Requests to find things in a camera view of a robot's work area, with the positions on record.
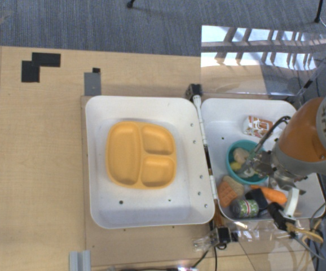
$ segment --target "gray carpet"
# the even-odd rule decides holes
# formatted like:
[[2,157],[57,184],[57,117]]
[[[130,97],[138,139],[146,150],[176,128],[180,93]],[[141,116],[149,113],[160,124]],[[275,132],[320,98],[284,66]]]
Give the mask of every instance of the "gray carpet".
[[[319,0],[0,0],[0,45],[200,56],[201,26],[326,33]],[[321,15],[326,23],[326,0]],[[326,95],[326,78],[306,96]]]

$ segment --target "metal bracket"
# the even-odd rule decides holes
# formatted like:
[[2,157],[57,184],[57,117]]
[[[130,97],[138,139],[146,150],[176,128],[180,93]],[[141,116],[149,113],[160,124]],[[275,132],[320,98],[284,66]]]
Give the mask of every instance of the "metal bracket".
[[94,97],[102,94],[102,82],[99,72],[84,73],[84,95]]
[[299,189],[293,187],[292,189],[289,190],[287,203],[285,209],[283,210],[286,216],[290,218],[293,217],[293,214],[297,207],[298,197],[299,197]]
[[195,95],[199,95],[200,97],[203,95],[202,86],[200,84],[190,84],[186,90],[186,93],[184,94],[186,99],[190,100],[191,102],[193,102],[193,97]]
[[91,271],[90,251],[69,253],[69,271]]
[[210,247],[217,247],[221,250],[226,249],[227,244],[232,241],[238,241],[232,238],[230,229],[225,226],[219,226],[210,231],[202,238],[193,241],[193,249],[195,251],[206,252]]

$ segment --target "wooden table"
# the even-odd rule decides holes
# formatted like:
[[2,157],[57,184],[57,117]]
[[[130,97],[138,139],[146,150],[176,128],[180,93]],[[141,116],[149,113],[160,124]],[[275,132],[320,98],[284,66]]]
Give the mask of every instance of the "wooden table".
[[[61,66],[41,67],[40,83],[22,83],[21,61],[32,52],[59,53]],[[196,57],[0,47],[0,270],[68,270],[69,252],[86,249],[94,270],[189,266],[201,256],[190,242],[205,225],[95,226],[103,247],[89,245],[81,97],[92,68],[109,95],[182,97],[200,82]],[[287,239],[231,243],[218,256],[219,270],[313,270],[310,255]],[[214,268],[213,253],[207,257],[200,270]]]

